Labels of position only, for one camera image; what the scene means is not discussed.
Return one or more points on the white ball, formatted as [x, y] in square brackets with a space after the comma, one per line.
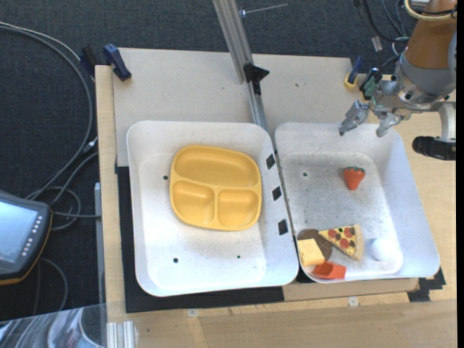
[384, 249]

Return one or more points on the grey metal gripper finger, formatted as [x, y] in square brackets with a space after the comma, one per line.
[353, 116]
[386, 124]

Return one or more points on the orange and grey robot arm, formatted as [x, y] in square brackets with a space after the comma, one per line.
[431, 42]

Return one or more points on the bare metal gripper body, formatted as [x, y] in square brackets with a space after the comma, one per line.
[393, 100]

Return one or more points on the yellow cheese block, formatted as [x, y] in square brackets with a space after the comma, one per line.
[310, 252]

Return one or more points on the black cylinder on white bracket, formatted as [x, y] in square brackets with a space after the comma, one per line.
[433, 148]

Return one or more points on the thin black and white rod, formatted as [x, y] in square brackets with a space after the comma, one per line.
[259, 107]

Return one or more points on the brown round biscuit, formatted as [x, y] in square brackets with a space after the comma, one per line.
[308, 234]

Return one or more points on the orange toy strawberry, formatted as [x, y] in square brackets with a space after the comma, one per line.
[353, 178]

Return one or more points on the yellow divided plate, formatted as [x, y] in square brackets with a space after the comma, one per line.
[214, 169]

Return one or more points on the white plastic tray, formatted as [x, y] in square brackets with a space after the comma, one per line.
[203, 259]
[326, 201]

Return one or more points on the toy pizza slice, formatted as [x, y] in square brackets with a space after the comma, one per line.
[344, 239]

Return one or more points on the orange toy carton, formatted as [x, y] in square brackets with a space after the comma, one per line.
[328, 270]

